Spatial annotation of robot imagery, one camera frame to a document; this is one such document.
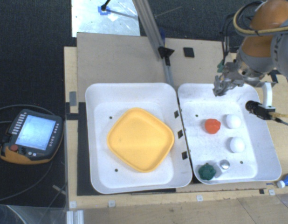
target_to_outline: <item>red object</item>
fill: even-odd
[[[9,147],[9,149],[10,149],[11,151],[17,152],[18,149],[19,149],[19,147],[18,147],[16,144],[13,144],[12,146]]]
[[[216,119],[208,119],[205,122],[205,129],[211,134],[215,134],[220,129],[220,122]]]

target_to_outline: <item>green object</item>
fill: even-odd
[[[217,68],[218,68],[218,73],[222,73],[223,72],[223,68],[224,68],[224,60],[221,60],[221,62],[218,64]]]
[[[199,172],[200,178],[203,180],[211,180],[216,173],[213,166],[209,165],[208,163],[200,167],[198,172]]]

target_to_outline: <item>black carpet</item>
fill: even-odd
[[[255,0],[149,0],[157,24],[167,37],[220,40],[222,17]],[[180,9],[165,15],[168,10]],[[234,38],[234,46],[242,38]],[[75,46],[71,37],[71,0],[0,0],[0,107],[39,105],[65,116],[63,47]],[[12,120],[20,109],[0,112]],[[0,140],[7,125],[0,125]],[[0,159],[0,199],[36,183],[50,164],[20,166]],[[48,206],[65,183],[64,147],[48,175],[31,190],[1,204]],[[60,195],[53,207],[62,207]]]

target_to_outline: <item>metal pole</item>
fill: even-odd
[[[159,33],[155,18],[151,12],[148,0],[133,0],[135,8],[137,10],[140,21],[143,25],[145,33],[148,37],[148,40],[151,44],[151,47],[156,55],[157,59],[160,59],[160,54],[158,52],[159,47],[164,47],[164,42]],[[165,59],[163,60],[164,73],[166,81],[169,85],[174,87],[173,77],[171,72],[171,67],[166,65]]]

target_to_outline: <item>cable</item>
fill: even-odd
[[[229,29],[229,26],[231,24],[232,20],[230,20],[227,24],[227,27],[226,27],[226,45],[225,45],[225,58],[226,56],[228,55],[230,49],[229,48],[229,34],[228,34],[228,29]]]
[[[43,215],[41,216],[40,220],[38,221],[37,224],[40,224],[41,221],[43,220],[43,218],[45,217],[46,213],[49,211],[50,207],[52,206],[52,204],[54,203],[54,201],[56,200],[56,198],[61,194],[61,192],[63,191],[63,189],[65,189],[66,185],[68,183],[66,182],[58,191],[58,193],[55,195],[55,197],[53,198],[53,200],[51,201],[51,203],[49,204],[49,206],[46,208],[45,212],[43,213]]]
[[[28,187],[28,188],[24,189],[23,191],[20,191],[20,192],[18,192],[18,193],[16,193],[16,194],[13,194],[13,195],[10,195],[10,196],[1,198],[1,199],[0,199],[0,202],[1,202],[1,201],[4,201],[4,200],[7,200],[7,199],[9,199],[9,198],[12,198],[12,197],[14,197],[14,196],[18,196],[18,195],[20,195],[20,194],[22,194],[22,193],[24,193],[24,192],[27,192],[28,190],[34,188],[37,184],[39,184],[39,183],[48,175],[49,171],[50,171],[51,168],[52,168],[52,165],[53,165],[53,162],[51,162],[51,164],[50,164],[48,170],[46,171],[46,173],[44,174],[44,176],[42,176],[41,179],[38,180],[35,184],[31,185],[30,187]]]
[[[11,123],[12,121],[0,121],[0,124],[9,124]]]
[[[37,105],[9,105],[9,106],[5,106],[5,107],[2,107],[0,108],[0,111],[1,110],[5,110],[5,109],[9,109],[9,108],[14,108],[14,107],[32,107],[32,108],[37,108],[37,109],[40,109],[40,110],[43,110],[49,114],[52,114],[54,115],[54,113],[52,113],[50,110],[47,110],[45,108],[42,108],[42,107],[39,107]]]
[[[229,51],[228,51],[228,43],[225,41],[225,37],[228,37],[228,28],[230,23],[232,22],[232,20],[230,20],[226,26],[226,22],[228,19],[232,18],[234,16],[235,13],[230,13],[224,16],[220,26],[219,26],[219,34],[222,35],[222,49],[223,49],[223,60],[222,60],[222,64],[225,64],[225,60],[226,60],[226,56],[228,55]]]
[[[285,122],[285,121],[283,121],[283,120],[281,120],[281,119],[279,119],[279,118],[275,118],[274,121],[288,126],[288,123],[287,123],[287,122]]]
[[[241,9],[241,11],[238,13],[238,18],[237,18],[237,23],[239,23],[239,21],[240,20],[242,20],[242,23],[243,23],[243,25],[244,25],[244,27],[247,29],[247,30],[252,30],[252,31],[255,31],[253,28],[251,28],[250,26],[249,26],[249,24],[247,25],[246,23],[245,23],[245,20],[243,19],[243,18],[246,18],[246,10],[249,8],[249,7],[254,7],[254,6],[260,6],[261,4],[263,4],[263,2],[262,1],[254,1],[254,2],[251,2],[251,3],[248,3],[248,4],[246,4],[242,9]]]
[[[157,18],[157,17],[159,17],[159,16],[165,15],[165,14],[167,14],[167,13],[173,12],[173,11],[178,10],[178,9],[181,9],[181,8],[182,8],[182,6],[179,6],[179,7],[176,7],[176,8],[174,8],[174,9],[171,9],[171,10],[165,11],[165,12],[163,12],[163,13],[160,13],[160,14],[154,15],[154,18]]]
[[[288,118],[288,114],[280,114],[276,112],[269,112],[268,114],[273,118]]]
[[[239,17],[244,9],[251,5],[260,4],[261,1],[256,1],[245,5],[244,7],[240,8],[233,17],[233,25],[237,31],[237,33],[241,36],[260,36],[260,35],[274,35],[276,33],[288,33],[288,26],[285,27],[278,27],[278,28],[271,28],[271,29],[263,29],[263,30],[250,30],[250,29],[243,29],[238,25]]]

